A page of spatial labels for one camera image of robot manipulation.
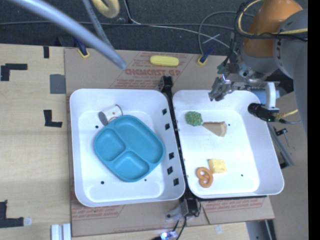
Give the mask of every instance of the blue plastic plate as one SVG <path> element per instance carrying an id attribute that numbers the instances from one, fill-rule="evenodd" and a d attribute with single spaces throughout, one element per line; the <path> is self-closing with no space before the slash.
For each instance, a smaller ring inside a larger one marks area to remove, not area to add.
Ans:
<path id="1" fill-rule="evenodd" d="M 94 151 L 121 180 L 136 182 L 165 156 L 165 145 L 141 120 L 122 115 L 107 124 L 94 139 Z"/>

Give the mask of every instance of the white cable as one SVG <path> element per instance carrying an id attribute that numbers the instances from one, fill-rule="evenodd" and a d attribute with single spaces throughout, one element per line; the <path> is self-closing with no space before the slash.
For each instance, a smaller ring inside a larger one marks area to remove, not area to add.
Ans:
<path id="1" fill-rule="evenodd" d="M 166 28 L 166 29 L 174 29 L 174 30 L 184 30 L 184 31 L 191 32 L 191 33 L 194 33 L 194 34 L 197 34 L 197 35 L 199 34 L 198 32 L 193 31 L 193 30 L 190 30 L 190 29 L 185 29 L 185 28 L 180 28 L 180 27 L 174 27 L 174 26 L 158 26 L 158 25 L 149 25 L 149 26 L 150 26 L 150 27 L 156 27 L 156 28 Z M 201 36 L 204 36 L 204 37 L 206 37 L 206 38 L 209 38 L 210 40 L 215 40 L 215 41 L 217 41 L 218 43 L 222 44 L 223 46 L 229 48 L 229 46 L 228 46 L 226 43 L 224 43 L 224 42 L 216 39 L 215 36 L 209 36 L 209 35 L 203 34 L 203 33 L 200 33 L 200 35 L 201 35 Z"/>
<path id="2" fill-rule="evenodd" d="M 92 34 L 84 26 L 80 25 L 73 18 L 67 16 L 60 10 L 43 0 L 8 0 L 18 6 L 22 6 L 30 12 L 39 15 L 55 23 L 57 26 L 67 31 L 77 39 L 81 40 L 86 45 L 96 49 L 102 55 L 107 57 L 120 69 L 126 68 L 126 62 L 119 56 L 119 54 L 108 46 L 104 41 Z"/>
<path id="3" fill-rule="evenodd" d="M 213 37 L 211 37 L 211 38 L 209 38 L 209 39 L 205 40 L 204 42 L 202 42 L 202 44 L 208 43 L 208 42 L 210 42 L 212 39 L 217 38 L 218 36 L 220 36 L 220 34 L 216 34 L 215 36 L 213 36 Z"/>

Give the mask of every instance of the hole in tray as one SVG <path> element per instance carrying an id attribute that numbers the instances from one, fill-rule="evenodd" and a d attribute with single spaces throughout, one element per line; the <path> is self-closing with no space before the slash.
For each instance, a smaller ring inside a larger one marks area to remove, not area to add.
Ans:
<path id="1" fill-rule="evenodd" d="M 174 169 L 172 168 L 172 166 L 170 166 L 167 170 L 168 175 L 170 175 L 171 173 L 174 172 Z"/>
<path id="2" fill-rule="evenodd" d="M 179 179 L 178 179 L 178 178 L 175 178 L 175 179 L 173 180 L 173 185 L 176 186 L 176 185 L 178 185 L 178 184 L 179 184 Z"/>

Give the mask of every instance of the white plastic bin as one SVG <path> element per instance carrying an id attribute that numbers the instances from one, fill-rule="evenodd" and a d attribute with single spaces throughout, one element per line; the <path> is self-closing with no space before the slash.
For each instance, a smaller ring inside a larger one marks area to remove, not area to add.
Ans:
<path id="1" fill-rule="evenodd" d="M 252 92 L 239 90 L 221 101 L 210 101 L 209 90 L 180 90 L 173 96 L 174 112 L 190 190 L 199 198 L 233 198 L 276 195 L 284 179 L 267 123 L 248 112 L 260 103 Z M 203 122 L 225 122 L 225 136 L 187 123 L 189 111 Z M 214 173 L 209 188 L 200 186 L 198 167 L 209 169 L 209 159 L 224 160 L 227 172 Z"/>
<path id="2" fill-rule="evenodd" d="M 145 178 L 125 182 L 97 157 L 94 139 L 104 127 L 99 112 L 117 104 L 123 115 L 145 123 L 164 143 L 162 162 Z M 185 180 L 167 98 L 156 90 L 78 89 L 70 97 L 70 118 L 77 199 L 99 207 L 176 200 L 185 192 Z"/>

